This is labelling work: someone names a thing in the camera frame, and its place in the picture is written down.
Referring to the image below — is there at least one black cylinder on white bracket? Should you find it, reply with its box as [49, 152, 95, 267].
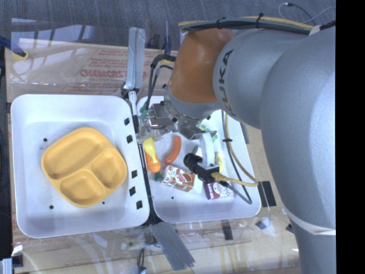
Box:
[182, 133, 221, 184]

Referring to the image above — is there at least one orange carrot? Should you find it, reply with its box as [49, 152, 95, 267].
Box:
[144, 150, 164, 182]

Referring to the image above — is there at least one white plastic tray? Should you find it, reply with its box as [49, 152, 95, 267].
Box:
[10, 93, 151, 239]
[136, 95, 262, 224]

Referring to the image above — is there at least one white and brown carton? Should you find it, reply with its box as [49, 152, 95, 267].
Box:
[160, 164, 204, 194]

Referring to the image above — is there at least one small yellow toy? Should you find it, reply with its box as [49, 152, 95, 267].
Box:
[214, 152, 225, 173]

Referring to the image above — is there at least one red and white packet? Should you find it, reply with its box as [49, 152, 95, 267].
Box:
[203, 181, 236, 201]

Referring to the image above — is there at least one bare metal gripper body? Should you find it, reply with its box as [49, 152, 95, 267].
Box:
[145, 102, 218, 141]

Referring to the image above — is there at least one brown cardboard board, red print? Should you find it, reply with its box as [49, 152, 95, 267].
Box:
[4, 38, 301, 274]

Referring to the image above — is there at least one orange sausage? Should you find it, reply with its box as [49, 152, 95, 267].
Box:
[164, 135, 183, 166]

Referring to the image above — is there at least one yellow divided plate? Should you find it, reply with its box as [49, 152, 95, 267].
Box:
[40, 127, 129, 209]

